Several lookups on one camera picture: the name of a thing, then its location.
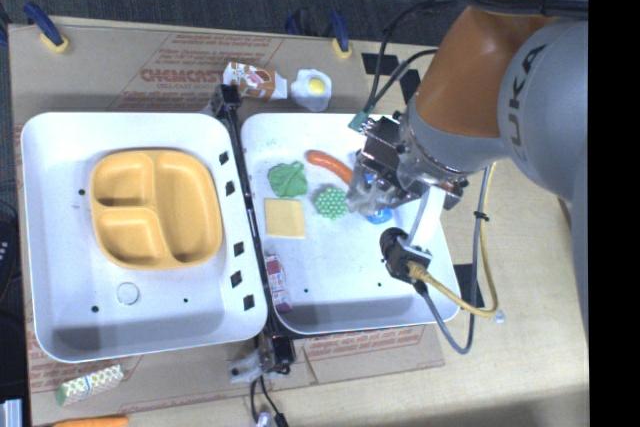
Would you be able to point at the brown and white carton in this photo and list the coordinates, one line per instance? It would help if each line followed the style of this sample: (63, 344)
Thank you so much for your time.
(255, 82)

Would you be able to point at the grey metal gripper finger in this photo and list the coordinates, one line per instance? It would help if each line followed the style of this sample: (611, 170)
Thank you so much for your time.
(389, 200)
(361, 197)

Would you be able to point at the yellow cheese slice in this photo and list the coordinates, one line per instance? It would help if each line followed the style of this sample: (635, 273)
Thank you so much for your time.
(284, 218)

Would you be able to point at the brown cardboard board red print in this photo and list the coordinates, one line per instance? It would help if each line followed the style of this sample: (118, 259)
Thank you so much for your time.
(125, 65)

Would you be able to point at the orange sausage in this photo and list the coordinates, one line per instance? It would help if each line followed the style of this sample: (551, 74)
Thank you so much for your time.
(327, 161)

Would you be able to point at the small pink and purple carton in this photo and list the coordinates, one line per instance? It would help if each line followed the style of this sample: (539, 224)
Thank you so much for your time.
(278, 282)

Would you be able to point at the orange carrot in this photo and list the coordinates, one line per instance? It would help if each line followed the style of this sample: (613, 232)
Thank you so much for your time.
(90, 422)

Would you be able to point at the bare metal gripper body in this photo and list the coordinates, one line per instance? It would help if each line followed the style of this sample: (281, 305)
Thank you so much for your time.
(387, 150)

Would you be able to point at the green peas cluster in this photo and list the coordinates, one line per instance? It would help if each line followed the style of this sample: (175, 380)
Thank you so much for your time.
(331, 203)

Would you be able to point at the blue round object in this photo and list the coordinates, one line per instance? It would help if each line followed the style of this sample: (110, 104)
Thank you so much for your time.
(381, 216)

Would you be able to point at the white and yellow fried egg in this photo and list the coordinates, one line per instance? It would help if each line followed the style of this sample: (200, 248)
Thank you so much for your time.
(312, 87)

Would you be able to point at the green lettuce leaf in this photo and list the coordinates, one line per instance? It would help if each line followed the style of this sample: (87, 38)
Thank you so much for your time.
(287, 180)

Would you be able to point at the white plastic tray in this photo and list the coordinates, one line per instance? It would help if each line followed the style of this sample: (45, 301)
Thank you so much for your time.
(340, 270)
(60, 215)

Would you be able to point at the black cylinder on white bracket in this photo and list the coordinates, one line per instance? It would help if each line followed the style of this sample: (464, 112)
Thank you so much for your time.
(400, 252)

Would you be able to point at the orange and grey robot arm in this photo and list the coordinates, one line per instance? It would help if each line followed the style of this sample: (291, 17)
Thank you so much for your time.
(530, 80)

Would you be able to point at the orange divided plate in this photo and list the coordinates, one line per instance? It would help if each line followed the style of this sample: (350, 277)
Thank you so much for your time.
(160, 210)

